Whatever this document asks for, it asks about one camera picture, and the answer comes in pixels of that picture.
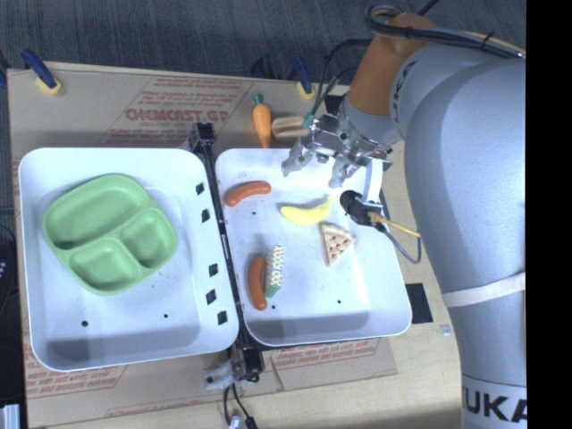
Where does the white dotted packet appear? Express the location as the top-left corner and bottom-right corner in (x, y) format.
(263, 244), (285, 299)

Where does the tan bread roll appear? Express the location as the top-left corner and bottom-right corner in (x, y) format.
(271, 115), (310, 141)

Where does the white plastic tray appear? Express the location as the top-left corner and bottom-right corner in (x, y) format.
(17, 147), (240, 373)
(214, 147), (413, 348)

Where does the yellow banana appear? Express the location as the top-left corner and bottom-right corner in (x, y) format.
(279, 195), (334, 226)

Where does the brown cardboard board red print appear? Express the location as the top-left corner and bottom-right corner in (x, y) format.
(5, 62), (400, 427)

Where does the black cylinder on white bracket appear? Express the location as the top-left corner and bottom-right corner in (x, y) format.
(339, 158), (387, 228)

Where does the orange carrot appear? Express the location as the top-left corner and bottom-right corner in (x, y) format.
(252, 93), (273, 149)

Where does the black block with thin wires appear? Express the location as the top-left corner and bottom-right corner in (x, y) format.
(187, 122), (217, 152)
(204, 345), (265, 391)

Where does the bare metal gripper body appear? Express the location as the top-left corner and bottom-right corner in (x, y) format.
(307, 113), (393, 172)

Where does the thin black rod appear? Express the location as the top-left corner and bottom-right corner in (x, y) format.
(201, 143), (251, 352)

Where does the orange sausage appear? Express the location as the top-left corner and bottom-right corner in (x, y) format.
(248, 255), (269, 312)
(223, 181), (273, 208)

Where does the green divided plate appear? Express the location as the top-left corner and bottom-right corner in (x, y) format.
(42, 172), (179, 297)

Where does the pizza slice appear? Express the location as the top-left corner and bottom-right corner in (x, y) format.
(319, 222), (358, 268)

